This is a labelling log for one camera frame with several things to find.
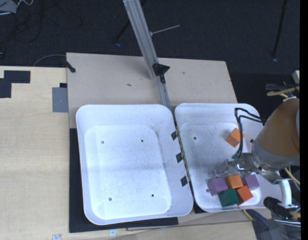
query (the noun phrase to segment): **orange block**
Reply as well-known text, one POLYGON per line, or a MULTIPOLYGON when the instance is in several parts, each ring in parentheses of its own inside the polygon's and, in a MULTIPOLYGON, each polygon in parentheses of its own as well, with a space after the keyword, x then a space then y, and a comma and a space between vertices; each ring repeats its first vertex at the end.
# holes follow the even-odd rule
POLYGON ((237 203, 237 205, 241 205, 243 202, 253 197, 253 194, 250 192, 249 188, 246 185, 237 189, 236 192, 239 198, 239 202, 237 203))
POLYGON ((240 143, 240 132, 237 128, 233 129, 233 131, 228 135, 226 138, 226 141, 232 145, 233 147, 236 147, 240 143))
POLYGON ((239 189, 244 186, 239 174, 232 174, 225 177, 229 189, 239 189))

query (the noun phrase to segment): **white tray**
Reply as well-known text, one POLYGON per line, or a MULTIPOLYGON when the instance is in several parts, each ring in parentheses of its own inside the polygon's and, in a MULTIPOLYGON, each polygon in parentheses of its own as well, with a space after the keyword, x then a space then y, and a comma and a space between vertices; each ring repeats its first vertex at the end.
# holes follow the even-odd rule
MULTIPOLYGON (((225 141, 234 128, 238 128, 235 118, 235 108, 243 108, 258 115, 257 110, 248 104, 237 103, 183 103, 176 107, 175 118, 182 140, 188 171, 197 205, 207 212, 221 212, 237 209, 264 208, 263 199, 269 195, 281 198, 278 185, 272 185, 257 174, 260 187, 251 190, 253 198, 241 205, 222 207, 219 197, 212 196, 207 182, 216 177, 215 169, 237 151, 225 141)), ((251 152, 251 139, 256 139, 262 129, 262 124, 242 118, 243 152, 251 152)))
POLYGON ((94 224, 178 217, 193 208, 171 112, 158 104, 85 105, 76 114, 83 205, 94 224))

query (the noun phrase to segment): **black clamp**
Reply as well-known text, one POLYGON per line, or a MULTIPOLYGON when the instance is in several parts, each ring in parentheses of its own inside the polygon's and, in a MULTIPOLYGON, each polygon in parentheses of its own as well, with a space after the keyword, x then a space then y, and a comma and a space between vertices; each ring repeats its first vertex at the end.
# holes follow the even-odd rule
POLYGON ((164 74, 170 69, 170 66, 161 65, 159 63, 154 63, 153 65, 155 75, 160 78, 160 82, 165 84, 165 77, 164 74))

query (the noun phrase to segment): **wooden table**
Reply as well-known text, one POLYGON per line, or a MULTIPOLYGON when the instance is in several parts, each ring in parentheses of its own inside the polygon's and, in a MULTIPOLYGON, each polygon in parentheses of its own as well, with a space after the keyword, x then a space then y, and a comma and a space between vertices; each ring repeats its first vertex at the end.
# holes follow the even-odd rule
MULTIPOLYGON (((143 60, 70 53, 67 58, 78 72, 77 63, 83 62, 81 56, 86 61, 91 59, 96 67, 111 60, 117 67, 123 62, 143 60)), ((194 102, 237 102, 225 62, 162 58, 160 63, 171 66, 166 81, 173 106, 189 102, 192 94, 194 102), (187 79, 186 88, 191 88, 189 96, 179 95, 186 92, 184 85, 177 84, 184 78, 187 79)), ((133 72, 131 74, 148 81, 143 72, 134 70, 133 63, 125 67, 125 72, 133 72)), ((68 113, 52 111, 52 88, 66 83, 70 71, 66 68, 0 66, 0 79, 6 70, 30 71, 30 83, 12 83, 11 98, 0 98, 0 239, 51 240, 53 234, 60 234, 61 240, 201 239, 207 235, 213 239, 227 239, 228 234, 232 239, 256 239, 252 223, 240 210, 192 212, 179 217, 178 226, 165 230, 121 228, 116 230, 116 237, 109 236, 108 230, 69 233, 70 123, 68 113)), ((126 93, 130 87, 127 84, 144 88, 139 78, 138 81, 134 79, 136 84, 126 82, 126 78, 116 79, 122 85, 118 84, 116 92, 111 94, 113 103, 116 96, 126 93)), ((267 209, 259 212, 271 217, 267 209)))

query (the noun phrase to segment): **cube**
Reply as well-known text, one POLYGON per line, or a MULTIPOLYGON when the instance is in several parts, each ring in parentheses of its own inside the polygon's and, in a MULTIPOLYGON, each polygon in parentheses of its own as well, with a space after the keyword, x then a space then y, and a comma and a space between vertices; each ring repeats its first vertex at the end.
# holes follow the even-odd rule
POLYGON ((246 185, 250 190, 259 188, 259 182, 255 174, 244 176, 242 181, 243 184, 246 185))
POLYGON ((238 173, 226 176, 225 181, 229 189, 238 189, 244 186, 238 173))
POLYGON ((220 193, 221 191, 228 189, 226 181, 223 177, 213 178, 213 179, 208 181, 207 185, 208 185, 208 188, 209 188, 209 193, 212 196, 215 196, 218 193, 220 193))
POLYGON ((240 132, 237 128, 233 129, 232 132, 226 138, 226 141, 234 148, 240 143, 240 132))
POLYGON ((239 197, 235 189, 227 189, 218 194, 222 207, 235 205, 239 202, 239 197))
POLYGON ((237 205, 241 205, 243 202, 249 200, 250 198, 254 197, 253 194, 250 192, 249 188, 245 185, 236 190, 237 195, 239 198, 239 202, 237 205))

